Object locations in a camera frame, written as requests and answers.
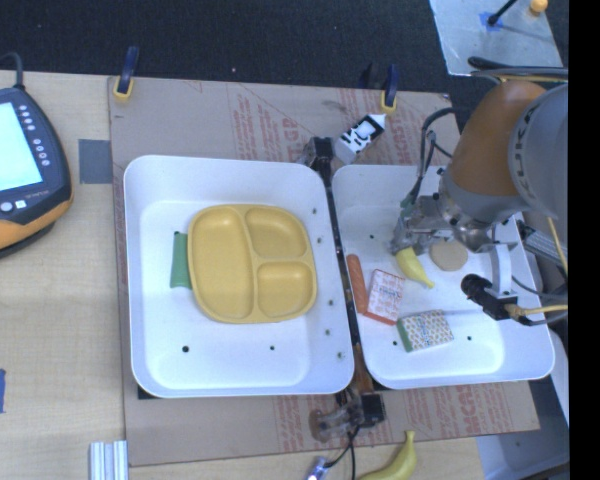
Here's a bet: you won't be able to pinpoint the thin black rod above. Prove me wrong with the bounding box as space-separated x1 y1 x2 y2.
319 160 370 395

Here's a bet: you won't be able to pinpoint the orange carrot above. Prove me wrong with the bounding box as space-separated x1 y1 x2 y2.
345 253 370 316

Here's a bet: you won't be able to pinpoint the brown cardboard board red print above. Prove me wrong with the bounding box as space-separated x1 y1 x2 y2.
106 75 542 468

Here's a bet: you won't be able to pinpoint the green flat packet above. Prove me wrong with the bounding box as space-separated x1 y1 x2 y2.
168 230 191 291

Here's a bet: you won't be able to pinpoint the black cylinder on white bracket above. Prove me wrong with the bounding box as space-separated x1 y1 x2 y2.
460 240 522 322

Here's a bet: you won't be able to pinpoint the tan round biscuit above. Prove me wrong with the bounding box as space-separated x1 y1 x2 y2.
428 240 470 273

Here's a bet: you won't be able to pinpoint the yellow divided plate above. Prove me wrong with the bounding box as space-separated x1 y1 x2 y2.
186 203 318 325

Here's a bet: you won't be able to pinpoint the green and orange carton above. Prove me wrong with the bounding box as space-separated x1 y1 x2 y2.
395 309 456 354

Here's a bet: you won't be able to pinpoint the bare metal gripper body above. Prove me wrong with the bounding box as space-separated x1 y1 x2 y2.
398 193 501 255

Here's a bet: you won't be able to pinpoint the small yellow banana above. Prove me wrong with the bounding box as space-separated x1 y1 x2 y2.
395 246 437 290

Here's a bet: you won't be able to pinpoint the large yellow banana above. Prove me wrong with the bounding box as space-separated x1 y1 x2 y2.
358 429 418 480

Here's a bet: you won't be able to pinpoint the white plastic tray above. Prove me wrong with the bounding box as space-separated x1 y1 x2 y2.
122 154 356 400
331 163 557 391

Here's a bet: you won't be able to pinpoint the orange and white packet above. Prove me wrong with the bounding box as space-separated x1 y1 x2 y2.
365 268 407 327

